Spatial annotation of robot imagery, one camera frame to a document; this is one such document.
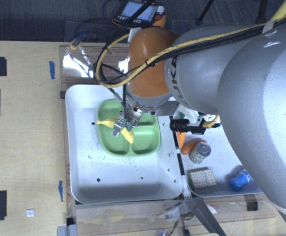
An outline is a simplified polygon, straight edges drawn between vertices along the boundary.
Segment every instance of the beige table surface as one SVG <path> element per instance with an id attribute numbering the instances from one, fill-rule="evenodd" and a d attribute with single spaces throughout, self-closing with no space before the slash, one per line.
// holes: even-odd
<path id="1" fill-rule="evenodd" d="M 66 173 L 57 42 L 0 41 L 7 76 L 0 77 L 0 190 L 7 191 L 7 216 L 0 236 L 55 236 L 67 216 Z M 56 67 L 51 79 L 49 61 Z M 63 182 L 61 202 L 58 191 Z M 35 209 L 27 217 L 27 209 Z M 268 219 L 221 223 L 228 235 L 286 236 L 275 210 Z M 191 235 L 207 234 L 203 226 Z M 153 236 L 155 231 L 118 234 Z M 182 235 L 178 228 L 173 236 Z"/>

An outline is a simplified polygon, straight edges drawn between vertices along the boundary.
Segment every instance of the can lid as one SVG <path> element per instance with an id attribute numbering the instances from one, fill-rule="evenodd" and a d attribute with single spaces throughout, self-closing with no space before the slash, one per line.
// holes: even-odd
<path id="1" fill-rule="evenodd" d="M 211 153 L 211 147 L 204 142 L 200 142 L 196 145 L 196 151 L 202 156 L 208 156 Z"/>

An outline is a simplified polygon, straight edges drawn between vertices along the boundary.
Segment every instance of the green divided plate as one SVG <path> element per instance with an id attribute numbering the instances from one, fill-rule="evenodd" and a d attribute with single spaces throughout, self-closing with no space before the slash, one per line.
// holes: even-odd
<path id="1" fill-rule="evenodd" d="M 118 119 L 122 105 L 117 100 L 106 100 L 98 109 L 98 120 L 107 118 Z M 99 139 L 104 150 L 115 156 L 140 156 L 147 155 L 158 149 L 161 143 L 158 120 L 151 114 L 143 114 L 137 126 L 132 129 L 134 142 L 130 144 L 123 135 L 115 137 L 112 128 L 98 125 Z"/>

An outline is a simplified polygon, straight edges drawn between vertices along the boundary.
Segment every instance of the blue plastic object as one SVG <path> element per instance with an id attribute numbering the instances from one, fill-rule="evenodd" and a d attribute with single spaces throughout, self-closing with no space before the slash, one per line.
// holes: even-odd
<path id="1" fill-rule="evenodd" d="M 252 180 L 252 177 L 246 170 L 241 170 L 236 177 L 229 182 L 233 191 L 241 191 L 241 189 Z"/>

